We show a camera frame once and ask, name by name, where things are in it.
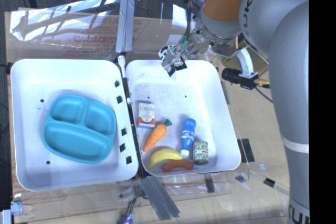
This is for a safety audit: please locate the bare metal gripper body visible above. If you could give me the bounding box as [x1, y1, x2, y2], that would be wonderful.
[180, 24, 221, 59]

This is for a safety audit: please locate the white and orange carton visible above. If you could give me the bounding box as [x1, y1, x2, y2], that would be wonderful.
[136, 101, 156, 130]

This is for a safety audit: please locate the white plastic tray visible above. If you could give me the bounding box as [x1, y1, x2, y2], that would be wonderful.
[9, 58, 140, 192]
[125, 59, 242, 178]

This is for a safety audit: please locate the blue bottle white cap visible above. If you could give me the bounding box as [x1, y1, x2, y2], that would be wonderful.
[180, 118, 197, 158]

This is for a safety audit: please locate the orange carrot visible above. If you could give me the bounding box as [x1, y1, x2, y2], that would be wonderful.
[142, 118, 173, 153]

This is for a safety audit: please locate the green and white can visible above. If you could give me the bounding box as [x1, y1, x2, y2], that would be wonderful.
[192, 140, 210, 166]

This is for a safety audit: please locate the yellow banana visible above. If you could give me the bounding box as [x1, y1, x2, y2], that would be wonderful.
[147, 148, 183, 172]

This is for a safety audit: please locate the brown sausage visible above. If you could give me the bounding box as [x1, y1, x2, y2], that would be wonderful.
[161, 159, 195, 173]

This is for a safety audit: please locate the blue divided plate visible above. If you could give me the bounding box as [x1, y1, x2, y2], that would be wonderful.
[41, 93, 118, 165]

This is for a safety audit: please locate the black cylinder on white bracket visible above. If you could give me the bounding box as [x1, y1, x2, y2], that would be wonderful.
[221, 47, 259, 91]

